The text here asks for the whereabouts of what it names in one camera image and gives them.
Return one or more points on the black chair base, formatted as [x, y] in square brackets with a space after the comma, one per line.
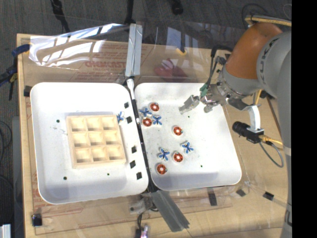
[130, 4]

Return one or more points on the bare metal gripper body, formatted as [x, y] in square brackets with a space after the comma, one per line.
[217, 95]

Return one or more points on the blue cross-shaped piece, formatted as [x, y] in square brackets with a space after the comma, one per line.
[187, 147]
[120, 117]
[164, 154]
[144, 113]
[157, 120]

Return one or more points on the brown cardboard board, red print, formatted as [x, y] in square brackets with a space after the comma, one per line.
[99, 66]

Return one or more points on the pale wooden nine-cell grid box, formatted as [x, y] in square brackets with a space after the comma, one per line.
[96, 138]

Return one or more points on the white plastic tray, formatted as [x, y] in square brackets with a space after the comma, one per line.
[210, 157]
[49, 133]

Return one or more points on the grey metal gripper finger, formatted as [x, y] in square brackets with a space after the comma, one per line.
[209, 107]
[189, 103]

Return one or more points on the black cylinder on white bracket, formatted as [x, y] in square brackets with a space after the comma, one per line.
[244, 129]

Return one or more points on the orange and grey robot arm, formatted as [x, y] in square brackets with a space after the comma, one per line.
[272, 66]

